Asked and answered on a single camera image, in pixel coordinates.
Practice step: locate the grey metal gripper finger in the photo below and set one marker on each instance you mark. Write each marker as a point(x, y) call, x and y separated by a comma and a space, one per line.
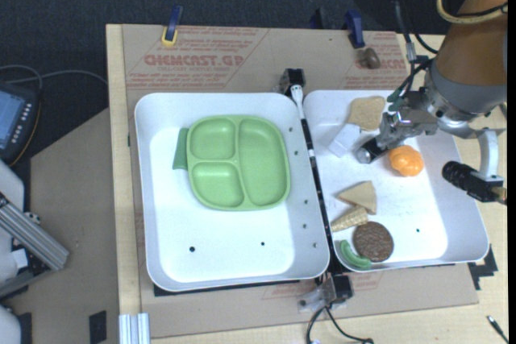
point(397, 142)
point(383, 141)

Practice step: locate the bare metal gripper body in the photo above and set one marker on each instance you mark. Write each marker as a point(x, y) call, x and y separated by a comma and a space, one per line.
point(411, 121)

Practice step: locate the black and silver can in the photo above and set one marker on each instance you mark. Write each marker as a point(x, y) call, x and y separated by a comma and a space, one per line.
point(367, 154)

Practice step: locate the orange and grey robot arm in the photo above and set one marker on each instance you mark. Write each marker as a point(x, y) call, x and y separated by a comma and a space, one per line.
point(471, 48)

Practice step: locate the orange toy pumpkin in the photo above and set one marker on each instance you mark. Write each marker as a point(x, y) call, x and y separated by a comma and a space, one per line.
point(406, 162)

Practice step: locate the toy toast bread slice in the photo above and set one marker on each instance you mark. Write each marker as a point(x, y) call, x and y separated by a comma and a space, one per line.
point(366, 113)

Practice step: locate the white carton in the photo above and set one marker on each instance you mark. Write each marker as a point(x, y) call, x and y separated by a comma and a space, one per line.
point(344, 140)

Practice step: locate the tan triangular toy sandwich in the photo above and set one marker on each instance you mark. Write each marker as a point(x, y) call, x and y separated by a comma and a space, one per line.
point(363, 195)

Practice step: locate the white plastic tray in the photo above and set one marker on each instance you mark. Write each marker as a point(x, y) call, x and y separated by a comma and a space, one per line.
point(225, 245)
point(407, 209)

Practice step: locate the thin black and white rod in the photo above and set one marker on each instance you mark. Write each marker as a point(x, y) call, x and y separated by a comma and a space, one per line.
point(311, 151)

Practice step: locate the brown lumpy toy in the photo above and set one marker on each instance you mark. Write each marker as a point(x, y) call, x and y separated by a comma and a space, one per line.
point(368, 58)

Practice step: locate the tan toy ice cream cone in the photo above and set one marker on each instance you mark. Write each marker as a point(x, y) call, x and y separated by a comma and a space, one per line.
point(350, 220)

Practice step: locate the brown round biscuit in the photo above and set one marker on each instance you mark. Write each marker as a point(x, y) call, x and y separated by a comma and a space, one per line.
point(373, 241)

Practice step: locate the green toy pea pod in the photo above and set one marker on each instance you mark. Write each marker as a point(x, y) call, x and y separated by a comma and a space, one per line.
point(354, 258)

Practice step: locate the green divided plate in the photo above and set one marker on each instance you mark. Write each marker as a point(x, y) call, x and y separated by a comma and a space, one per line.
point(258, 157)

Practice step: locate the brown cardboard board red print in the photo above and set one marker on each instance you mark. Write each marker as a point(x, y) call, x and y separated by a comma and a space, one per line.
point(225, 52)

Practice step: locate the black cylinder on white bracket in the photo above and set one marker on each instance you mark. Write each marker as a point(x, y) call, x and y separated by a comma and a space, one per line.
point(467, 176)

